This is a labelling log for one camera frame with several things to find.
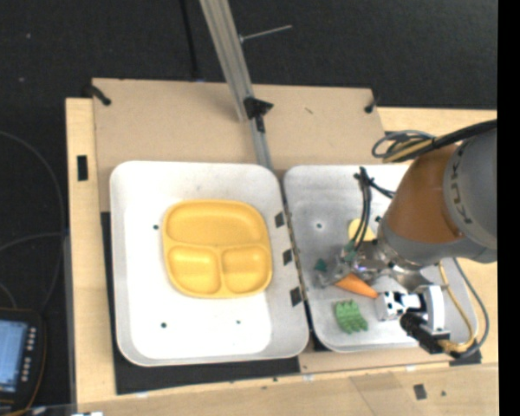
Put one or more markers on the black and white carton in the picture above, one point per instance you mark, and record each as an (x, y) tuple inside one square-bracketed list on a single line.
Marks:
[(392, 305)]

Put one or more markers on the orange carrot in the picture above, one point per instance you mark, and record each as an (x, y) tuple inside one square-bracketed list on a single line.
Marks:
[(357, 285)]

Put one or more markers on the green ridged block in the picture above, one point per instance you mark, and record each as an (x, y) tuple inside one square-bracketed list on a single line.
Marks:
[(350, 316)]

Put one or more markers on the pale yellow round object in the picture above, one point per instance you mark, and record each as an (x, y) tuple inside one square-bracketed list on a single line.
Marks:
[(355, 229)]

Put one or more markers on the white plastic tray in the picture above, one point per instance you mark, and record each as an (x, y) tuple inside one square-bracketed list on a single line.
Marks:
[(199, 332), (329, 193)]

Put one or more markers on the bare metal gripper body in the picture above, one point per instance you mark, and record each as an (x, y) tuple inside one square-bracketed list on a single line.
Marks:
[(366, 263)]

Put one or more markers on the yellow divided plate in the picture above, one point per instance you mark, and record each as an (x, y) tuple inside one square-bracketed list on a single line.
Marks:
[(216, 245)]

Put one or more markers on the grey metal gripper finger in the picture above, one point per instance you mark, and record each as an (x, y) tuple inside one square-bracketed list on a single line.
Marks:
[(326, 279), (343, 266)]

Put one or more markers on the black cylinder on white bracket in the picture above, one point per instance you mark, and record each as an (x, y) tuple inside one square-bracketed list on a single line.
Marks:
[(433, 306)]

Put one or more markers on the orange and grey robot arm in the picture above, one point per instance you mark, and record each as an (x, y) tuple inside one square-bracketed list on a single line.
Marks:
[(433, 206)]

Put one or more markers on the brown cardboard board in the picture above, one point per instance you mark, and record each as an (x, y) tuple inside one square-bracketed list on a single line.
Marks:
[(177, 119)]

